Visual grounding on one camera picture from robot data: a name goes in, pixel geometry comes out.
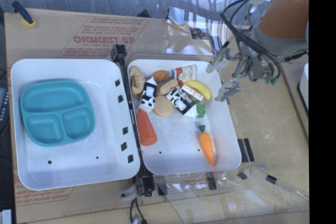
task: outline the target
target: orange carrot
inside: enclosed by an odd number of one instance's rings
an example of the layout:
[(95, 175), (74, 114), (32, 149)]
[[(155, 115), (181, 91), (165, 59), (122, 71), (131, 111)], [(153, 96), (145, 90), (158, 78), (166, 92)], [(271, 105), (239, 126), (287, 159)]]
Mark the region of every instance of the orange carrot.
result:
[(215, 155), (212, 146), (211, 136), (205, 132), (205, 125), (200, 125), (198, 128), (201, 131), (201, 134), (199, 135), (201, 148), (210, 164), (212, 166), (215, 166)]

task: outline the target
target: teal plate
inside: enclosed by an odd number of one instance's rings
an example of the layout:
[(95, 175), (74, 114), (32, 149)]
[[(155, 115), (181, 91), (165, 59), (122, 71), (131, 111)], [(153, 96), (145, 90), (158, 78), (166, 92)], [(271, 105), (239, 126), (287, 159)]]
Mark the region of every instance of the teal plate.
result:
[(42, 146), (82, 140), (95, 129), (95, 117), (85, 88), (70, 80), (27, 87), (20, 110), (28, 136)]

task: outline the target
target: ketchup bottle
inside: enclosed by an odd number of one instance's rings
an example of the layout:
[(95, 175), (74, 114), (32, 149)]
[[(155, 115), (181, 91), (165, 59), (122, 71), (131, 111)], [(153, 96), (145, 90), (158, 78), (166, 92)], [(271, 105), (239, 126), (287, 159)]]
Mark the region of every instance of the ketchup bottle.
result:
[(157, 142), (158, 137), (156, 136), (155, 130), (148, 117), (147, 112), (139, 109), (135, 117), (137, 120), (136, 122), (138, 125), (141, 145), (150, 146), (155, 144)]

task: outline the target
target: carrot green top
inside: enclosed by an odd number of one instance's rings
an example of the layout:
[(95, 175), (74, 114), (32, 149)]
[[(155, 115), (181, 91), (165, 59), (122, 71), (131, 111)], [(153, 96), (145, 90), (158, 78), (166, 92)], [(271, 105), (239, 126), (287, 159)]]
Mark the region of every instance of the carrot green top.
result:
[(200, 125), (198, 128), (199, 128), (199, 130), (200, 130), (201, 132), (204, 132), (204, 131), (205, 131), (205, 125)]

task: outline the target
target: banana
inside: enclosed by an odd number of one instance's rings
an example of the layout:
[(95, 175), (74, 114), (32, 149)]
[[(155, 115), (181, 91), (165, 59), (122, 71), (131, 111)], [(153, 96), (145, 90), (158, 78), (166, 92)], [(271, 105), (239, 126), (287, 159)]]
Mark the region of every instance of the banana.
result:
[(199, 80), (189, 80), (184, 81), (184, 84), (188, 85), (189, 87), (193, 88), (195, 91), (199, 92), (201, 95), (204, 96), (206, 100), (209, 100), (211, 97), (210, 89)]

